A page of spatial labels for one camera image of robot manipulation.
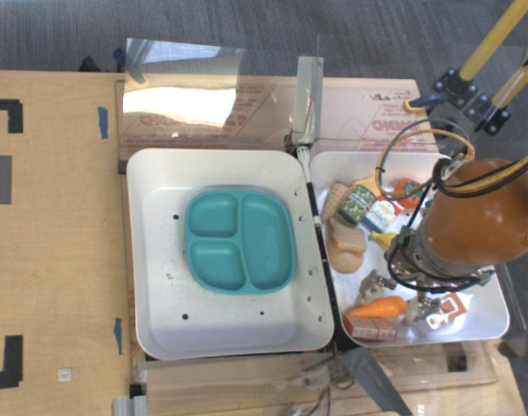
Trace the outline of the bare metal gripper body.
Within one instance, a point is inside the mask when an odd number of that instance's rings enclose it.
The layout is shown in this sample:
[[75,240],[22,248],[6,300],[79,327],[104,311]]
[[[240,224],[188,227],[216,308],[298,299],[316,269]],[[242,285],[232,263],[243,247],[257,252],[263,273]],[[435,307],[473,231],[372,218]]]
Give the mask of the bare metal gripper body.
[[401,231],[387,251],[387,268],[391,278],[402,287],[416,293],[434,293],[434,280],[410,253],[412,231]]

